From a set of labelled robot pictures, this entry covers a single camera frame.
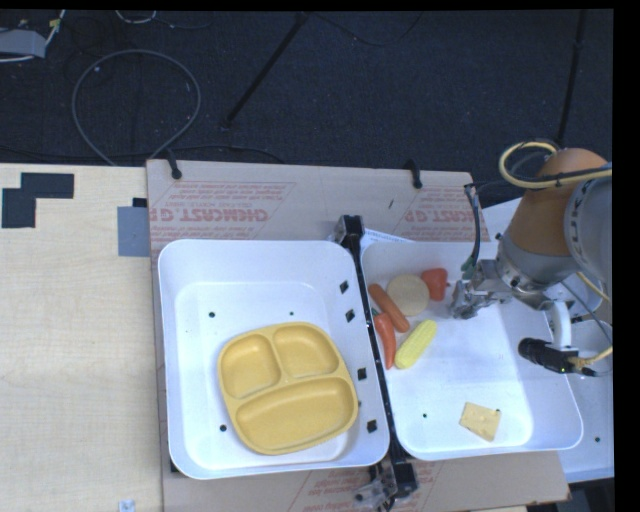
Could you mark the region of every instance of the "wooden surface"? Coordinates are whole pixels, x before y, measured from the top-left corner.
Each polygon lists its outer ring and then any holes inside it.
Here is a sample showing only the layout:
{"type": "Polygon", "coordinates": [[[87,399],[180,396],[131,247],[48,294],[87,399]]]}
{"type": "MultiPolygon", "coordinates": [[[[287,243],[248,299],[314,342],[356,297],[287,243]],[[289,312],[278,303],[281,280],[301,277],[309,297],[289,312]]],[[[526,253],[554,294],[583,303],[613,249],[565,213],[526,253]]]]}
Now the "wooden surface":
{"type": "Polygon", "coordinates": [[[73,172],[73,200],[38,199],[36,228],[0,229],[0,510],[162,510],[149,258],[118,256],[117,207],[143,168],[73,172]]]}

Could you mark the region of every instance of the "cheese slice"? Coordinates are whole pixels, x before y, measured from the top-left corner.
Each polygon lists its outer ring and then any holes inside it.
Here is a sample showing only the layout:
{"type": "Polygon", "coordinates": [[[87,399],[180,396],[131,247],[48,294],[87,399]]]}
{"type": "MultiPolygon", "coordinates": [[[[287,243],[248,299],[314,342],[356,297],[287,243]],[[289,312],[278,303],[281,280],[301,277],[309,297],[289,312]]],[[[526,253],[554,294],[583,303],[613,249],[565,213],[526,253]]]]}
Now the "cheese slice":
{"type": "Polygon", "coordinates": [[[460,418],[460,425],[487,441],[493,441],[501,415],[499,409],[489,409],[482,405],[466,402],[460,418]]]}

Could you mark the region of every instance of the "white tray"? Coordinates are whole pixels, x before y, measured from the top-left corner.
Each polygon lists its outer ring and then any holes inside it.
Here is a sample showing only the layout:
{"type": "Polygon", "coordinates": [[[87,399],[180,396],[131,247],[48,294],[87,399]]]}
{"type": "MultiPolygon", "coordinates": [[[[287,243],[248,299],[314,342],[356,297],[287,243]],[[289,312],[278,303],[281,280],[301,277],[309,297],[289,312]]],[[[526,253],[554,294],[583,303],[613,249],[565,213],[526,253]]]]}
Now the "white tray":
{"type": "MultiPolygon", "coordinates": [[[[497,243],[485,243],[480,256],[494,258],[496,250],[497,243]]],[[[481,309],[469,320],[449,315],[453,285],[470,252],[471,245],[461,242],[383,242],[363,252],[368,284],[385,287],[398,274],[420,275],[433,267],[446,268],[451,283],[444,301],[431,301],[424,313],[409,318],[412,328],[425,318],[438,324],[422,357],[409,369],[385,370],[400,444],[423,460],[575,446],[582,420],[567,377],[517,354],[522,338],[552,341],[545,315],[515,299],[481,309]],[[465,402],[500,409],[493,441],[458,424],[465,402]]],[[[407,336],[399,334],[398,344],[407,336]]]]}
{"type": "Polygon", "coordinates": [[[344,248],[327,241],[179,240],[162,250],[158,274],[169,451],[182,473],[214,479],[369,466],[385,456],[386,413],[355,265],[344,248]],[[216,362],[235,336],[292,321],[331,336],[355,385],[358,417],[320,445],[258,454],[233,430],[216,362]]]}

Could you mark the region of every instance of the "cardboard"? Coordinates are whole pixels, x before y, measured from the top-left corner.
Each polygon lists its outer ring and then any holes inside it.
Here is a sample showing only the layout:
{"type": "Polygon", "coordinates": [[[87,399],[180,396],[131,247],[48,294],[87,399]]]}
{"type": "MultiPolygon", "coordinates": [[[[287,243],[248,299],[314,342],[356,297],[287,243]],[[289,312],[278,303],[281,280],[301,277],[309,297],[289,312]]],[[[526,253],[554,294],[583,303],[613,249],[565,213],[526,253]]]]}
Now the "cardboard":
{"type": "MultiPolygon", "coordinates": [[[[469,242],[473,214],[464,172],[409,171],[276,164],[179,161],[174,180],[164,160],[147,163],[154,281],[162,482],[166,512],[363,510],[356,489],[368,468],[292,471],[200,481],[171,471],[167,447],[162,323],[157,258],[179,238],[321,240],[342,215],[362,216],[366,228],[411,240],[469,242]]],[[[482,237],[488,233],[481,220],[482,237]]],[[[558,455],[538,452],[456,461],[412,461],[419,488],[394,510],[469,510],[564,501],[568,486],[558,455]]]]}

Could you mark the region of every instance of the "yellow corn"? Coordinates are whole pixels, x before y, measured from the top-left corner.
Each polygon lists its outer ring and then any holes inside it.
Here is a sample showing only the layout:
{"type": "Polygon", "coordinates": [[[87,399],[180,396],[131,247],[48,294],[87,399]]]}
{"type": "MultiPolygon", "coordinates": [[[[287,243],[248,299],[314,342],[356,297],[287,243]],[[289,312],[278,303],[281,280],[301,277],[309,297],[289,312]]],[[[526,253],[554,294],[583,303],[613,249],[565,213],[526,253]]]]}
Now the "yellow corn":
{"type": "Polygon", "coordinates": [[[437,324],[433,320],[423,320],[411,331],[409,337],[400,345],[394,359],[400,369],[409,368],[418,360],[420,354],[429,346],[436,335],[437,324]]]}

